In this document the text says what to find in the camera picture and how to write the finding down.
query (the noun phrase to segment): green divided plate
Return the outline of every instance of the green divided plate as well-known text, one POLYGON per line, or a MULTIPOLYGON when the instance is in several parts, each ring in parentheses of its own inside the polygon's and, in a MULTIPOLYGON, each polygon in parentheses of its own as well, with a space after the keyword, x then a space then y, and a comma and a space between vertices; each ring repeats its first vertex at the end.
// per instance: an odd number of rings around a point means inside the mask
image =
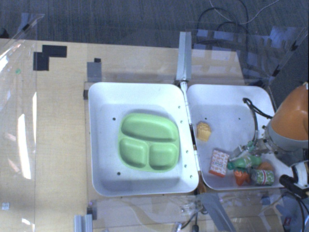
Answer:
POLYGON ((121 122, 118 134, 118 154, 127 167, 166 172, 179 158, 178 127, 168 118, 131 113, 121 122))

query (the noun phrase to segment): tan sponge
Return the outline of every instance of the tan sponge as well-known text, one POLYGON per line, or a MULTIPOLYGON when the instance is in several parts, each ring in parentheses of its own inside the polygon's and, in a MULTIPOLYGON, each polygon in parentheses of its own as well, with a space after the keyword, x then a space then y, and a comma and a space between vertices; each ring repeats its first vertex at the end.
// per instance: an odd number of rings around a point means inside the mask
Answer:
POLYGON ((209 136, 211 135, 211 128, 208 124, 200 122, 197 125, 197 138, 202 141, 208 141, 209 136))

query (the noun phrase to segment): white sticker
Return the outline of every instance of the white sticker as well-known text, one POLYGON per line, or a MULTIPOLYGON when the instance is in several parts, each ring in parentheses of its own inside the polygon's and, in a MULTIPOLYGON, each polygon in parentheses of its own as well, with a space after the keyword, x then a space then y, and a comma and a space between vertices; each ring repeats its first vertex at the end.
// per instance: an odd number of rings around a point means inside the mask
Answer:
POLYGON ((10 203, 2 203, 2 210, 7 211, 10 209, 10 203))

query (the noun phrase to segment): white cable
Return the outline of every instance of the white cable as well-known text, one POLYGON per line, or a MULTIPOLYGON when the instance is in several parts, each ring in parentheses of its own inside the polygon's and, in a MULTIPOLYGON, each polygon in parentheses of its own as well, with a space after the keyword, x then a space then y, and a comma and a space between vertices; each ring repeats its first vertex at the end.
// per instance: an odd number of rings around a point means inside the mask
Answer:
MULTIPOLYGON (((248 23, 252 22, 254 19, 256 19, 256 17, 257 17, 264 9, 266 9, 266 8, 268 8, 268 7, 272 6, 272 5, 274 5, 275 3, 279 2, 279 1, 280 1, 280 0, 276 0, 276 1, 272 2, 271 4, 269 4, 269 5, 265 6, 265 7, 263 7, 262 9, 260 9, 260 10, 256 13, 256 15, 255 15, 254 17, 252 17, 251 20, 249 20, 249 21, 247 21, 247 22, 239 23, 239 25, 245 25, 245 24, 248 24, 248 23)), ((222 17, 225 18, 226 20, 231 21, 230 19, 226 18, 223 14, 221 14, 221 13, 220 13, 219 11, 217 11, 216 9, 215 9, 215 12, 217 12, 220 16, 222 16, 222 17)))

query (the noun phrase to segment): table surface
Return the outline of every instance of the table surface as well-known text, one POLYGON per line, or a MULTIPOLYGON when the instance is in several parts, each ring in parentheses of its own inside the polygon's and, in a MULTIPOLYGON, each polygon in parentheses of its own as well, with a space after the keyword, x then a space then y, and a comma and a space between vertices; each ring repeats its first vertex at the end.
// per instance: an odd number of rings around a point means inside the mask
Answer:
MULTIPOLYGON (((39 232, 53 231, 73 231, 74 215, 85 215, 88 205, 88 188, 87 185, 87 151, 85 137, 85 111, 83 90, 84 83, 87 81, 86 67, 87 62, 91 62, 94 58, 102 60, 103 76, 114 77, 115 80, 122 78, 124 66, 127 70, 135 73, 153 74, 155 77, 158 72, 165 73, 167 79, 173 79, 176 73, 178 50, 173 48, 155 48, 155 47, 139 47, 139 46, 119 46, 119 45, 100 45, 85 43, 61 43, 61 42, 32 42, 36 51, 42 51, 42 45, 64 45, 67 46, 66 58, 50 58, 49 71, 37 72, 37 132, 36 132, 36 164, 35 164, 35 211, 31 216, 33 207, 22 207, 16 205, 27 203, 27 195, 10 193, 3 186, 1 189, 7 193, 2 195, 2 202, 8 201, 11 204, 9 211, 0 216, 1 231, 21 231, 20 223, 24 214, 29 211, 28 221, 30 225, 22 227, 23 231, 32 231, 33 224, 35 230, 39 232)), ((203 70, 210 70, 215 66, 221 69, 219 72, 213 71, 216 78, 225 78, 227 73, 240 80, 241 70, 239 65, 234 61, 235 55, 230 56, 229 70, 222 70, 220 67, 221 60, 213 57, 218 53, 209 51, 193 51, 193 64, 203 70), (212 57, 212 63, 205 61, 208 57, 212 57)), ((11 172, 8 174, 8 180, 12 180, 11 172)), ((23 181, 14 183, 16 190, 23 190, 23 181)), ((113 224, 109 227, 110 232, 117 231, 171 231, 173 224, 157 224, 153 219, 145 216, 142 209, 133 209, 136 207, 132 203, 128 204, 129 199, 123 199, 120 205, 113 205, 119 202, 119 199, 108 199, 100 197, 101 201, 107 202, 110 207, 106 208, 106 212, 110 214, 118 214, 113 218, 114 221, 101 221, 97 224, 95 232, 100 232, 104 228, 104 224, 113 224), (130 216, 126 217, 125 212, 128 207, 132 209, 139 224, 132 224, 130 216)), ((265 213, 266 217, 261 218, 257 214, 253 214, 252 207, 259 207, 260 204, 253 204, 250 208, 241 208, 230 205, 226 212, 233 217, 233 222, 238 224, 238 229, 256 229, 260 226, 261 220, 264 219, 268 224, 276 227, 277 231, 281 231, 282 225, 279 223, 277 214, 269 210, 265 213)), ((165 210, 168 203, 160 203, 156 206, 149 204, 147 209, 165 210)), ((200 216, 198 218, 201 231, 217 231, 216 227, 209 215, 200 216)))

